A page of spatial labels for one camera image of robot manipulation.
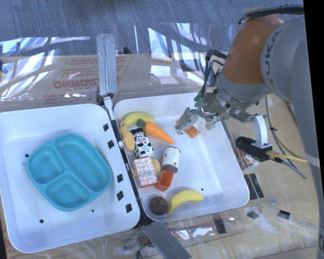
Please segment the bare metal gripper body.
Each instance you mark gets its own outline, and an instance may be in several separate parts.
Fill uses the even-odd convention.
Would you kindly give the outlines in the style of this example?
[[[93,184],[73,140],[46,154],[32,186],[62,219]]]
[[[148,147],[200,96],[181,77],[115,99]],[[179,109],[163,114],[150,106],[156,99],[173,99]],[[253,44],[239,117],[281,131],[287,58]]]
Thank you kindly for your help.
[[[234,118],[240,122],[251,122],[257,114],[250,114],[247,109],[254,103],[245,103],[230,96],[225,90],[205,92],[196,99],[197,114],[202,118],[219,116],[220,121]]]

